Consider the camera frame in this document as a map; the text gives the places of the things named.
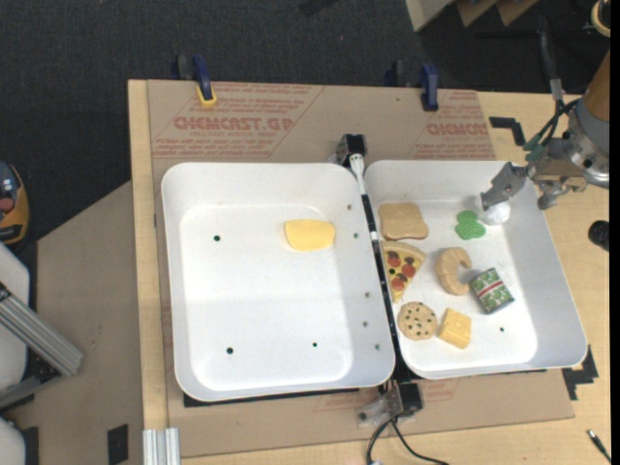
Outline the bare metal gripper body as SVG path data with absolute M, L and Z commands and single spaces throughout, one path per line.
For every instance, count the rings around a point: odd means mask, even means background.
M 537 181 L 557 181 L 567 185 L 594 185 L 609 189 L 609 139 L 590 139 L 569 133 L 553 138 L 528 162 L 527 173 Z

